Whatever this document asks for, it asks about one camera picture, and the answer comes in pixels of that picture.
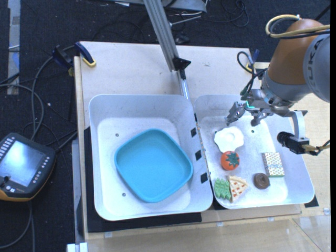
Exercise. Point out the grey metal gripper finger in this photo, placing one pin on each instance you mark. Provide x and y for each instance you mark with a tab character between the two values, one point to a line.
255	120
235	112

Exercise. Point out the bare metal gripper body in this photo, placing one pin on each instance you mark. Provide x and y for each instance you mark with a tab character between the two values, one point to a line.
265	104

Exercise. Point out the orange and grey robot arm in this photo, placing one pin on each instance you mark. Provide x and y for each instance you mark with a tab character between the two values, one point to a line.
288	59

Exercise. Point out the white fried egg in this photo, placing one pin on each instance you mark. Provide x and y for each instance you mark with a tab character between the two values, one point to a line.
229	138

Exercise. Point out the patterned small carton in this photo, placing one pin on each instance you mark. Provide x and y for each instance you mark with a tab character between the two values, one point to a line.
273	164

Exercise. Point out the red tomato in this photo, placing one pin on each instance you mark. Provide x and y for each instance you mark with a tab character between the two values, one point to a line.
230	160

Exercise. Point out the brown doughnut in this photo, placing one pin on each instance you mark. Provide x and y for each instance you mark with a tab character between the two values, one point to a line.
261	180

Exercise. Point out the lattice pie slice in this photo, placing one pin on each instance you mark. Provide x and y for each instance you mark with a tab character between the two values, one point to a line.
237	187

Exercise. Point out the white plastic tray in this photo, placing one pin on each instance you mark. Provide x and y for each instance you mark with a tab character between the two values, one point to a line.
147	106
275	193

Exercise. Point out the green pea pods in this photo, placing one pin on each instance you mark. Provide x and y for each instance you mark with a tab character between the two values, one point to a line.
222	188

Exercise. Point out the blue plate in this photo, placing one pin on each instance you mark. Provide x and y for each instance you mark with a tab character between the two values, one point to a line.
153	164

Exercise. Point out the pale wood board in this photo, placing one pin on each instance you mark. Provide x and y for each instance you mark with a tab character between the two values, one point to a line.
131	69

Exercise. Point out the black cylinder on white bracket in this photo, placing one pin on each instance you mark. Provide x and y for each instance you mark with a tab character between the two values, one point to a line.
291	140

